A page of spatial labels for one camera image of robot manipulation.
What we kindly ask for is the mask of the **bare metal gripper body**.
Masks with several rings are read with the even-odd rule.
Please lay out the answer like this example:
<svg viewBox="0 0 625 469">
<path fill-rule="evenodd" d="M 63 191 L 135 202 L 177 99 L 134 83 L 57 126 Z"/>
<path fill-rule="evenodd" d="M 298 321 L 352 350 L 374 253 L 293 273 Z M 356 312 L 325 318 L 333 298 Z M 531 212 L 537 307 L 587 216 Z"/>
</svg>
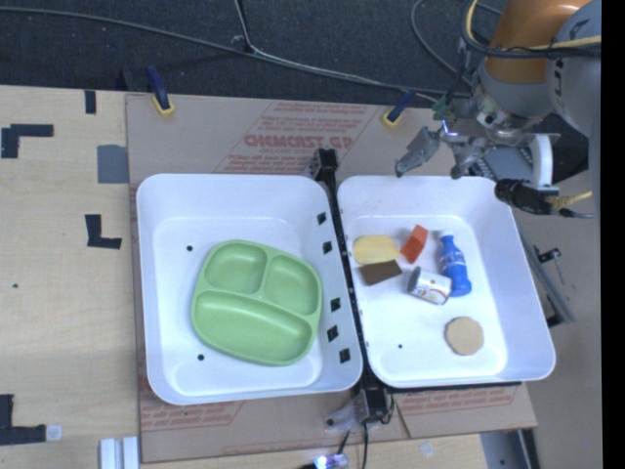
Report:
<svg viewBox="0 0 625 469">
<path fill-rule="evenodd" d="M 490 96 L 442 96 L 437 101 L 437 119 L 438 135 L 457 160 L 477 160 L 495 147 L 523 145 L 531 122 L 503 109 Z"/>
</svg>

